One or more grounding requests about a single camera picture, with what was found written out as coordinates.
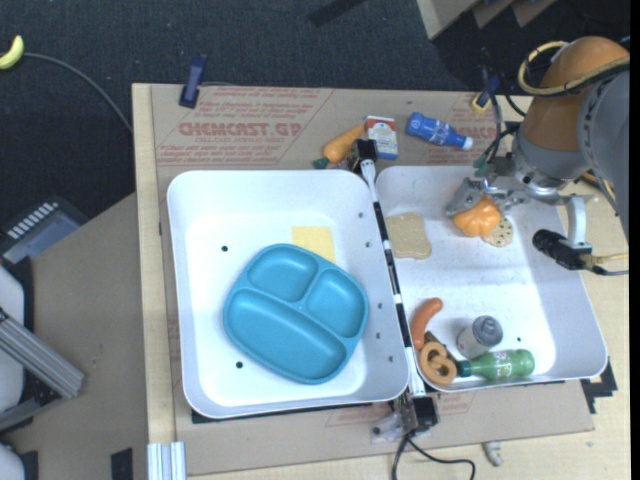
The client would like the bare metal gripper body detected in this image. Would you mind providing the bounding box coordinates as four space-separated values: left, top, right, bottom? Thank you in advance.
480 166 570 206

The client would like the orange pumpkin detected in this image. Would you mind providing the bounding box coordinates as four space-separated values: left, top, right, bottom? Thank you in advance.
452 195 503 238

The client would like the beige lotus root slice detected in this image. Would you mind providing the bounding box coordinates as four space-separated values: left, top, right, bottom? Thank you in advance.
482 216 515 249

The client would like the tan bread slice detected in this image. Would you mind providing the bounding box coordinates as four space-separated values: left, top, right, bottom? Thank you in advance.
384 211 433 260

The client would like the blue bottle white cap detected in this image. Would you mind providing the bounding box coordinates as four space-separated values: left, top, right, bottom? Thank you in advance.
404 111 475 152

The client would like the white plastic tray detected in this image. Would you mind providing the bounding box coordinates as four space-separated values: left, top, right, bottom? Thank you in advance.
166 169 412 420
374 164 610 395

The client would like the thin black and white rod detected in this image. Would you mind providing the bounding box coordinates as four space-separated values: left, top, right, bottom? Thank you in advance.
360 157 427 398

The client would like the white and red carton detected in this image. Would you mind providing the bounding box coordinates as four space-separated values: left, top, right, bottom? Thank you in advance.
362 114 401 162

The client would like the orange sausage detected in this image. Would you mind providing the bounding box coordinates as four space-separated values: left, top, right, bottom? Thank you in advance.
409 297 445 351

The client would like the orange carrot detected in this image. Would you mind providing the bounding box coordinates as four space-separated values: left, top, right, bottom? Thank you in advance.
312 123 368 171

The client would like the grey and white can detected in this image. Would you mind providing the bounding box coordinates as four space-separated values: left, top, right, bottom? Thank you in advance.
455 315 505 361

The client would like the yellow cheese slice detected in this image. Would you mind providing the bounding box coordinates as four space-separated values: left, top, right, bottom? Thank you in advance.
291 225 337 265

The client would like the green bottle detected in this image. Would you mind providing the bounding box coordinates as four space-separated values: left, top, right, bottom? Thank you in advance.
456 348 537 383

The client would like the orange pretzel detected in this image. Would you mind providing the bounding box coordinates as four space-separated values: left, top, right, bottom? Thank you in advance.
418 342 459 386

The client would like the blue divided plate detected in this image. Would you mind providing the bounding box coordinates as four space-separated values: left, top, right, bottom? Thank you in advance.
222 243 371 386

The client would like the brown cardboard board red print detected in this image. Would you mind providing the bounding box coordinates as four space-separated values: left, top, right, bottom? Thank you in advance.
149 83 597 462

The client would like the yellow banana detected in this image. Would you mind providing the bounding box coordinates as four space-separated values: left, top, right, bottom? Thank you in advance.
0 34 26 71

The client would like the black cylinder on white bracket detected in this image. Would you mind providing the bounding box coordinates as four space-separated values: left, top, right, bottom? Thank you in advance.
531 194 594 272

